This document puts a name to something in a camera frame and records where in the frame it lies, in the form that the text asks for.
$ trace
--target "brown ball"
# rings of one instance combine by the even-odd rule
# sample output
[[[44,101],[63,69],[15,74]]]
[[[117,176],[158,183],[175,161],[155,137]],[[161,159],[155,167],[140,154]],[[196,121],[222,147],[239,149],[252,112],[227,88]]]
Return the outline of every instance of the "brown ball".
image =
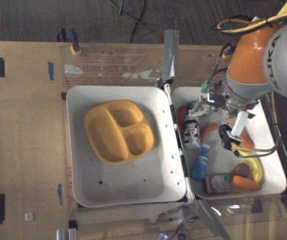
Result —
[[[242,177],[248,177],[250,175],[251,169],[248,164],[246,163],[240,163],[234,168],[234,175],[242,176]]]

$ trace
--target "wooden surface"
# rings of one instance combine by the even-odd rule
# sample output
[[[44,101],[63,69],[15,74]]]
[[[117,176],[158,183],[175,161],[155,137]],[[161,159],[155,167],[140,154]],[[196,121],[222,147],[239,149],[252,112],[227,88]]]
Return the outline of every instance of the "wooden surface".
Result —
[[[96,52],[104,47],[113,47],[114,51],[144,50],[147,54],[134,72],[155,70],[162,65],[162,45],[87,44],[85,47],[97,47]],[[61,98],[61,92],[67,90],[63,88],[63,54],[67,48],[68,44],[55,42],[0,42],[0,58],[5,60],[5,77],[0,77],[0,194],[5,194],[0,240],[56,239],[56,230],[68,228],[71,208],[77,207],[69,185],[65,101]],[[176,84],[200,86],[210,75],[219,51],[217,46],[181,46],[179,66],[184,71]],[[50,79],[48,62],[54,65],[54,80]],[[187,78],[185,72],[194,77]],[[142,85],[147,81],[133,83]],[[57,193],[59,184],[62,205]],[[26,213],[33,213],[34,220],[25,221]],[[267,222],[260,227],[264,230]],[[211,237],[205,230],[207,233],[202,237]],[[81,239],[109,239],[104,233],[98,232],[96,238],[85,231],[80,233]],[[127,228],[119,228],[117,232],[113,239],[136,239],[121,238],[131,235]]]

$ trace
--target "banana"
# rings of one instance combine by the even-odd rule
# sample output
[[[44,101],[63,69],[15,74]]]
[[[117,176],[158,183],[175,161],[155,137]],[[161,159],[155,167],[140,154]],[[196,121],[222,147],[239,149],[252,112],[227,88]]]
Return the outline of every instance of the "banana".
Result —
[[[249,152],[244,152],[244,151],[238,151],[240,155],[242,156],[251,156],[252,154]],[[260,162],[258,157],[251,157],[251,158],[245,158],[244,161],[249,165],[253,180],[257,183],[260,183],[264,177],[264,169],[263,165]]]

